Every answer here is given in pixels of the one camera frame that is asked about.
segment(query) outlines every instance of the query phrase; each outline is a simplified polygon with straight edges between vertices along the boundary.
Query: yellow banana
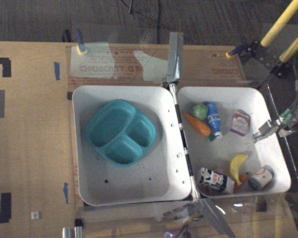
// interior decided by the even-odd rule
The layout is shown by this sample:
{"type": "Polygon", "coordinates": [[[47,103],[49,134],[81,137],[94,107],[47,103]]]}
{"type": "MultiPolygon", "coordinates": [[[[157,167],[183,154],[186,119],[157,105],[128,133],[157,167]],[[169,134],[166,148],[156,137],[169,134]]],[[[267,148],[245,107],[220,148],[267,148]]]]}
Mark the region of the yellow banana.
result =
{"type": "Polygon", "coordinates": [[[239,168],[248,159],[248,155],[240,153],[234,156],[229,164],[229,176],[240,186],[242,183],[239,180],[239,168]]]}

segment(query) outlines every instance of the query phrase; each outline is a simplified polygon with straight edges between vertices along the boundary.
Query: gray floor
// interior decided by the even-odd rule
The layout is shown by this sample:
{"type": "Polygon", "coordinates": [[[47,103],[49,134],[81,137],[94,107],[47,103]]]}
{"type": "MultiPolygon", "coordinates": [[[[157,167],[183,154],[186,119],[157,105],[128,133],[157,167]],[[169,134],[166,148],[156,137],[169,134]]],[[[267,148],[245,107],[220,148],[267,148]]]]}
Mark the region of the gray floor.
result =
{"type": "MultiPolygon", "coordinates": [[[[157,0],[135,0],[135,12],[159,20],[156,36],[153,21],[128,14],[119,0],[0,0],[0,41],[61,42],[65,29],[73,33],[80,28],[85,41],[141,43],[144,32],[139,29],[151,28],[154,37],[149,34],[148,43],[167,44],[168,32],[181,30],[185,44],[237,46],[262,36],[291,1],[159,0],[158,15],[157,0]]],[[[287,37],[292,40],[298,34],[298,12],[289,25],[293,36],[287,37]]],[[[281,113],[293,99],[291,71],[285,71],[283,79],[274,78],[271,89],[281,113]]],[[[281,140],[281,145],[293,177],[291,192],[298,192],[298,133],[288,138],[288,145],[281,140]]]]}

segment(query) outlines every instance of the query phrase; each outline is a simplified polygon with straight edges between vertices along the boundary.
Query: yellow pole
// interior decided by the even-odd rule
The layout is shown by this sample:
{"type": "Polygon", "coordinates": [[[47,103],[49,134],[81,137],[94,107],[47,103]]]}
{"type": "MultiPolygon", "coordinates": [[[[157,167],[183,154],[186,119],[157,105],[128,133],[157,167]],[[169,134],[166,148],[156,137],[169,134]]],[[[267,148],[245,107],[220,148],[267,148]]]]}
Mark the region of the yellow pole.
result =
{"type": "Polygon", "coordinates": [[[288,62],[290,58],[293,57],[293,55],[298,51],[298,37],[295,39],[295,41],[290,45],[290,47],[282,53],[282,55],[279,57],[281,62],[288,62]]]}
{"type": "Polygon", "coordinates": [[[260,44],[267,48],[297,11],[298,0],[293,0],[283,14],[279,17],[279,19],[277,19],[276,23],[262,39],[260,44]]]}

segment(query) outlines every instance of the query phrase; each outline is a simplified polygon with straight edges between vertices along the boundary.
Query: black and white can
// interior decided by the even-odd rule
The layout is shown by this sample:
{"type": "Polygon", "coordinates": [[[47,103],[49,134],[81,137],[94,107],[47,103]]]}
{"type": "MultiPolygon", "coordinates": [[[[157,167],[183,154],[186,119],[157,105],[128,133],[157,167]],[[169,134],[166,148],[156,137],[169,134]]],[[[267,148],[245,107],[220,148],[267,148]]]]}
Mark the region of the black and white can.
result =
{"type": "Polygon", "coordinates": [[[263,166],[249,180],[249,186],[256,191],[261,190],[274,178],[274,171],[270,166],[263,166]]]}

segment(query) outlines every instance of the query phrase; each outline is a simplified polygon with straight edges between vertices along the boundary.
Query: divided teal plate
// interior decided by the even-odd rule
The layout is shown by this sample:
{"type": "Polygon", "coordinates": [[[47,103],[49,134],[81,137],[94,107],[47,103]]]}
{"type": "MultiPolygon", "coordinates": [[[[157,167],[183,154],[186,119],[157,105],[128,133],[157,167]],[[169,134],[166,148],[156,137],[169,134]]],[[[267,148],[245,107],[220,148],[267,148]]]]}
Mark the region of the divided teal plate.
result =
{"type": "Polygon", "coordinates": [[[85,138],[93,149],[120,167],[138,162],[155,137],[152,122],[123,100],[111,101],[102,107],[85,129],[85,138]]]}

